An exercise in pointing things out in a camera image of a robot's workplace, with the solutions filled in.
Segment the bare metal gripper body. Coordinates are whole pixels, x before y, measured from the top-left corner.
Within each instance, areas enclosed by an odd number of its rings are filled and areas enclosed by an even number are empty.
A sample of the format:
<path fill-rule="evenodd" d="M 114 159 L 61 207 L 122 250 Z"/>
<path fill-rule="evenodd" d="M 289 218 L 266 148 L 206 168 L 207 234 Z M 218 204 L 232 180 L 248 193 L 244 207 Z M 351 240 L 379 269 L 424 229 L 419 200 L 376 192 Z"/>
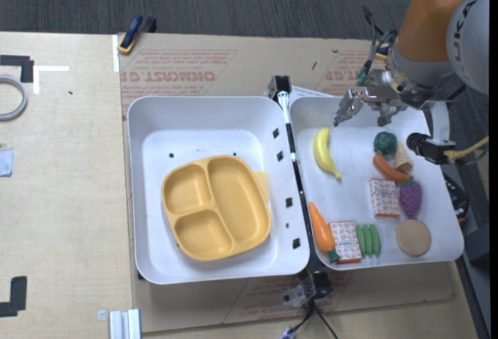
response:
<path fill-rule="evenodd" d="M 383 69 L 373 69 L 367 74 L 360 98 L 380 115 L 395 115 L 408 108 L 391 86 L 390 72 Z"/>

